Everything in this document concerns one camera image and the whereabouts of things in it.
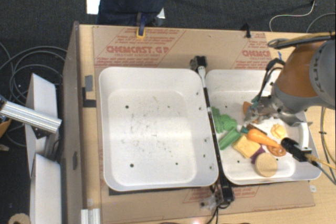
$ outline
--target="toy carrot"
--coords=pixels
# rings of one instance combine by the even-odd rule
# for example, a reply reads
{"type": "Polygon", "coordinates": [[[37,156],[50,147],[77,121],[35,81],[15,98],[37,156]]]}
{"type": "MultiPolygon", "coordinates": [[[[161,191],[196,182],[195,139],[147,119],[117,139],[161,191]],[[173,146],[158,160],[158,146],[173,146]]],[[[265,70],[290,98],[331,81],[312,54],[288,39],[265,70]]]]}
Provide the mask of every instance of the toy carrot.
{"type": "Polygon", "coordinates": [[[262,145],[266,145],[266,146],[273,146],[273,147],[279,147],[280,145],[274,141],[273,139],[267,137],[266,135],[264,135],[261,131],[257,130],[257,129],[251,129],[248,131],[247,134],[248,139],[257,142],[259,144],[262,145]]]}

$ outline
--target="cardboard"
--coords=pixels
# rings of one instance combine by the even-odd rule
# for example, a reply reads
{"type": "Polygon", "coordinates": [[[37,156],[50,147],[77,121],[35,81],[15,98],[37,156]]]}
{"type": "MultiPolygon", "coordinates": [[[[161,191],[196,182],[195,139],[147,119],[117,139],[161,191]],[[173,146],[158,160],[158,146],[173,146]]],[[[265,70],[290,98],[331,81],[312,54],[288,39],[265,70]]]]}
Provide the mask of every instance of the cardboard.
{"type": "MultiPolygon", "coordinates": [[[[72,209],[71,214],[74,216],[80,213],[77,212],[77,208],[80,205],[80,197],[83,197],[84,208],[101,209],[101,223],[105,224],[148,223],[149,221],[160,223],[168,219],[169,222],[178,223],[191,223],[198,220],[206,223],[213,211],[210,208],[202,207],[201,203],[207,201],[211,196],[210,188],[118,193],[117,195],[106,186],[103,177],[101,177],[102,150],[98,142],[97,108],[92,105],[99,103],[99,97],[96,96],[96,77],[99,72],[97,70],[110,65],[187,68],[189,61],[195,55],[207,56],[209,64],[207,71],[215,68],[263,69],[265,66],[262,65],[267,63],[271,57],[278,56],[277,51],[268,50],[266,39],[297,37],[300,34],[274,33],[271,35],[271,33],[256,32],[252,33],[252,39],[247,39],[242,31],[152,28],[147,29],[150,31],[146,31],[147,37],[150,39],[146,41],[145,38],[140,41],[135,39],[136,29],[132,27],[80,25],[78,28],[77,42],[79,45],[76,53],[74,53],[76,42],[72,41],[70,44],[71,55],[77,54],[77,65],[80,66],[76,77],[78,80],[77,95],[83,93],[83,104],[91,105],[79,104],[83,187],[81,189],[74,178],[67,181],[67,189],[72,194],[72,197],[68,198],[68,202],[71,203],[68,205],[72,209]],[[93,81],[93,85],[89,85],[86,89],[86,81],[93,81]],[[76,206],[73,204],[74,197],[77,197],[76,206]]],[[[291,49],[281,51],[283,58],[286,59],[290,52],[291,49]]],[[[73,60],[73,57],[68,59],[69,62],[73,62],[73,60]]],[[[66,83],[73,85],[73,78],[71,79],[73,74],[65,72],[64,75],[67,77],[66,83]]],[[[68,106],[70,111],[68,115],[76,113],[70,104],[68,106]]],[[[278,210],[271,212],[275,216],[274,223],[278,223],[277,220],[281,220],[283,223],[286,220],[295,223],[293,220],[296,219],[297,214],[303,214],[299,218],[300,222],[297,223],[301,223],[302,219],[306,223],[316,223],[317,219],[328,218],[328,216],[322,217],[319,213],[323,206],[329,215],[335,215],[330,203],[328,202],[327,205],[324,202],[325,196],[328,201],[335,200],[332,194],[334,192],[331,191],[329,194],[329,191],[326,191],[323,195],[316,195],[321,207],[319,210],[312,209],[314,199],[309,186],[308,182],[290,182],[235,187],[236,200],[226,210],[220,210],[219,220],[225,223],[252,221],[254,221],[253,223],[269,223],[268,218],[260,217],[265,214],[253,212],[278,210]],[[284,214],[280,209],[285,208],[300,209],[286,211],[284,214]],[[314,217],[309,216],[311,212],[316,213],[314,217]]],[[[72,218],[68,223],[76,222],[72,218]]]]}

